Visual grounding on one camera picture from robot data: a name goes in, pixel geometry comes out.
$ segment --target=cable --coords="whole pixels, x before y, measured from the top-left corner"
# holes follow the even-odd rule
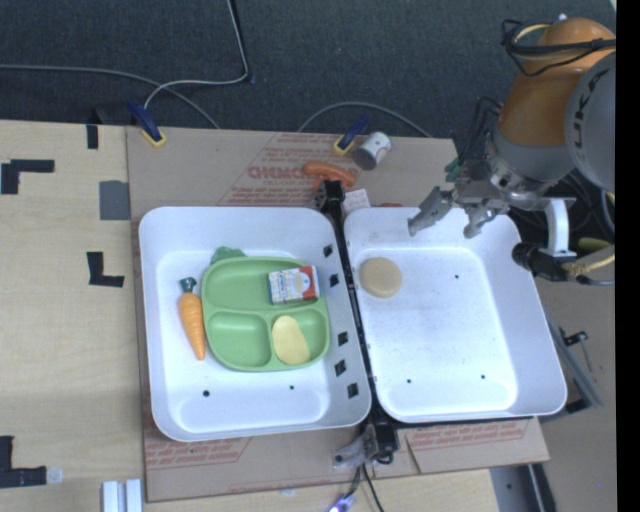
[[[353,495],[358,490],[358,486],[360,485],[360,466],[356,469],[355,474],[353,475],[353,480],[351,480],[351,485],[349,486],[349,490],[343,495],[343,498],[348,498]]]
[[[91,68],[91,67],[73,67],[73,66],[31,66],[23,64],[0,64],[0,70],[8,71],[43,71],[43,72],[56,72],[56,73],[89,73],[99,75],[110,75],[121,78],[128,78],[130,80],[136,80],[153,86],[160,86],[160,82],[151,80],[144,76],[136,75],[134,73],[127,73],[126,71],[116,71],[113,69]],[[214,128],[220,128],[209,114],[207,114],[202,108],[192,102],[189,98],[179,94],[171,89],[167,89],[167,92],[173,94],[176,98],[181,99],[196,112],[201,114]]]
[[[514,25],[514,27],[508,29],[507,25]],[[615,39],[602,38],[593,39],[591,41],[556,45],[526,45],[520,42],[522,37],[527,34],[536,30],[546,30],[551,25],[552,23],[549,22],[522,23],[520,21],[509,19],[502,22],[502,45],[505,47],[507,55],[516,63],[518,69],[525,76],[538,76],[551,68],[565,66],[580,60],[591,53],[602,50],[615,50],[616,48]],[[532,73],[524,69],[519,60],[540,61],[548,60],[550,57],[561,58],[563,55],[567,56],[565,60],[548,64]]]
[[[247,63],[247,57],[244,51],[244,45],[242,44],[242,38],[240,37],[240,29],[238,28],[238,21],[236,19],[235,13],[233,12],[233,7],[231,6],[231,0],[227,0],[227,6],[229,7],[229,14],[231,15],[231,21],[233,24],[233,30],[236,34],[236,41],[238,42],[238,48],[240,50],[240,58],[242,59],[242,67],[244,73],[239,78],[234,80],[227,80],[223,82],[215,82],[210,80],[174,80],[173,82],[166,82],[164,84],[158,85],[156,89],[149,95],[149,97],[144,102],[144,108],[149,107],[149,103],[151,100],[158,94],[160,91],[169,90],[170,87],[174,87],[176,85],[206,85],[206,86],[224,86],[224,85],[235,85],[241,82],[244,82],[247,78],[249,78],[249,64]]]
[[[424,137],[431,137],[432,136],[430,133],[426,132],[425,130],[420,128],[418,125],[416,125],[415,123],[411,122],[406,117],[398,114],[397,112],[394,112],[393,110],[389,110],[388,108],[385,108],[385,107],[381,107],[379,105],[375,105],[373,103],[366,103],[366,102],[363,102],[363,101],[343,101],[343,102],[340,102],[340,103],[334,103],[333,105],[329,105],[328,107],[325,107],[325,108],[319,110],[318,112],[313,114],[310,118],[308,118],[304,123],[302,123],[302,126],[300,126],[300,128],[298,128],[298,132],[303,131],[307,127],[307,125],[309,125],[316,118],[320,117],[322,114],[325,114],[325,113],[327,113],[327,112],[329,112],[331,110],[335,110],[337,108],[343,108],[343,107],[365,107],[365,108],[370,108],[370,109],[373,109],[373,110],[379,110],[380,112],[384,112],[385,114],[390,115],[391,117],[395,117],[396,119],[399,119],[403,123],[409,125],[411,128],[416,130],[418,133],[423,135]]]
[[[174,85],[183,85],[183,84],[202,84],[202,85],[233,85],[240,83],[246,80],[249,76],[249,65],[247,63],[247,58],[244,51],[244,46],[242,44],[242,37],[240,36],[240,29],[238,28],[238,22],[233,10],[233,6],[231,4],[231,0],[227,0],[227,6],[229,7],[229,12],[231,14],[231,20],[233,22],[233,28],[236,34],[236,40],[238,41],[238,46],[240,48],[240,56],[242,59],[242,65],[244,69],[244,74],[235,80],[229,80],[227,82],[212,82],[206,80],[177,80],[174,82],[160,83],[155,80],[151,80],[150,78],[136,75],[134,73],[128,73],[126,71],[118,71],[113,69],[103,69],[103,68],[94,68],[94,67],[80,67],[80,66],[40,66],[40,65],[25,65],[25,64],[0,64],[0,70],[5,71],[38,71],[38,72],[56,72],[56,73],[88,73],[88,74],[100,74],[100,75],[108,75],[108,76],[117,76],[120,78],[128,78],[130,80],[135,80],[138,82],[143,82],[149,85],[153,85],[155,87],[154,91],[149,95],[147,100],[144,103],[144,108],[147,108],[151,100],[158,94],[160,91],[167,91],[168,93],[174,95],[176,98],[182,100],[184,103],[189,105],[193,110],[198,112],[202,117],[204,117],[211,126],[214,128],[220,128],[218,123],[205,112],[201,107],[196,105],[193,101],[191,101],[186,96],[177,93],[176,91],[170,89],[170,87]]]
[[[367,479],[367,483],[369,484],[369,489],[371,489],[371,494],[373,495],[373,499],[376,502],[376,505],[378,506],[378,510],[380,512],[384,512],[384,509],[382,508],[382,505],[380,504],[380,500],[378,499],[378,495],[376,494],[376,490],[373,488],[373,483],[371,482],[371,479],[369,478],[369,473],[367,473],[367,467],[366,465],[362,465],[362,472],[364,473],[364,477]]]
[[[616,255],[614,253],[602,260],[594,261],[593,263],[573,262],[573,263],[567,263],[563,265],[563,267],[567,271],[568,275],[578,276],[578,275],[586,274],[598,268],[606,267],[610,263],[613,263],[615,260],[616,260]]]
[[[511,208],[509,215],[517,218],[517,222],[524,222],[528,226],[537,229],[538,231],[547,231],[547,223],[544,220],[540,220],[539,213],[536,211],[520,210],[518,208]]]
[[[576,188],[572,187],[568,182],[564,182],[564,184],[567,185],[569,188],[571,188],[571,190],[576,194],[576,196],[578,196],[578,197],[581,196],[582,201],[585,203],[585,206],[588,209],[588,212],[585,215],[585,218],[583,219],[583,221],[578,226],[574,227],[574,230],[578,231],[578,230],[582,229],[584,226],[586,226],[588,224],[590,219],[593,217],[595,219],[595,221],[596,221],[596,224],[600,228],[600,231],[602,232],[602,234],[607,238],[611,238],[611,235],[615,235],[615,232],[613,230],[611,230],[612,226],[605,225],[603,223],[602,219],[600,218],[600,216],[596,214],[596,210],[598,208],[598,204],[594,204],[591,201],[589,193],[587,192],[587,190],[585,189],[584,185],[581,183],[581,181],[577,177],[577,176],[581,176],[581,175],[578,173],[577,170],[574,170],[574,172],[568,174],[566,178],[568,178],[569,181],[573,182],[576,185],[578,190],[576,190]]]
[[[607,227],[611,230],[612,233],[616,232],[616,225],[613,219],[611,218],[611,213],[609,212],[609,205],[607,203],[607,199],[611,201],[611,203],[615,206],[616,200],[615,196],[611,192],[605,192],[604,190],[600,191],[600,204],[602,205],[602,216],[604,217],[604,221],[607,224]]]
[[[615,286],[615,279],[604,279],[600,281],[596,281],[595,279],[591,279],[587,276],[576,276],[576,281],[580,284],[585,284],[588,286]]]
[[[558,182],[558,184],[564,185],[569,190],[571,190],[571,192],[576,197],[576,199],[579,199],[580,201],[582,201],[582,203],[584,204],[584,207],[587,210],[587,212],[585,213],[585,215],[582,218],[582,221],[580,223],[576,224],[576,225],[571,226],[572,230],[574,232],[576,232],[576,231],[580,231],[581,229],[586,227],[587,224],[589,224],[589,222],[591,222],[591,219],[592,219],[592,217],[594,216],[594,213],[595,213],[595,206],[594,206],[593,202],[591,201],[589,193],[584,188],[584,185],[573,174],[574,172],[577,172],[577,171],[574,169],[574,171],[572,171],[571,173],[567,174],[562,180],[560,180],[560,182]]]
[[[482,104],[484,102],[491,103],[497,110],[487,109],[482,111]],[[473,112],[473,116],[471,118],[471,123],[469,125],[469,137],[467,139],[467,144],[464,149],[458,155],[458,164],[462,164],[467,158],[467,153],[471,150],[471,146],[476,141],[476,139],[482,133],[482,129],[484,128],[484,124],[487,120],[487,112],[494,114],[496,116],[500,115],[500,110],[502,110],[502,103],[490,98],[488,96],[482,96],[476,102],[476,107]]]

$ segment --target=wooden table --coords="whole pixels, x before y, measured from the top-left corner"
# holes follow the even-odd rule
[[[126,182],[124,127],[0,122],[0,162],[55,160],[0,195],[0,435],[15,436],[13,466],[60,467],[64,480],[0,489],[1,510],[100,509],[108,480],[143,479],[140,380],[129,221],[102,221],[99,183]],[[87,252],[122,288],[88,286]],[[148,511],[318,510],[347,485],[145,504]],[[488,470],[375,482],[385,510],[497,511]],[[353,510],[375,510],[366,484]]]

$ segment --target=green divided plate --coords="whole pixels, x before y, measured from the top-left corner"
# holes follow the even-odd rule
[[[272,304],[269,272],[304,266],[279,257],[226,257],[206,271],[201,286],[202,309],[211,351],[225,366],[241,371],[292,370],[321,359],[329,348],[329,317],[324,296],[313,301]],[[297,365],[276,356],[271,330],[282,315],[300,326],[311,358]]]

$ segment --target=black clip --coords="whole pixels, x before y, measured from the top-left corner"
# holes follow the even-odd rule
[[[585,341],[588,339],[589,337],[587,336],[587,333],[584,331],[577,332],[571,336],[565,336],[564,332],[562,333],[562,340],[564,341],[564,344],[567,347],[570,347],[571,345],[575,345],[576,343],[580,343],[581,341]]]
[[[318,189],[320,198],[320,212],[333,213],[336,209],[340,209],[340,205],[344,201],[346,194],[340,180],[324,180]]]

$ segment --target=hot dog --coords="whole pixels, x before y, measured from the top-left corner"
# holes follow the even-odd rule
[[[326,162],[307,162],[302,167],[305,174],[309,176],[320,176],[327,179],[339,179],[345,188],[352,187],[356,182],[356,177],[346,169]]]

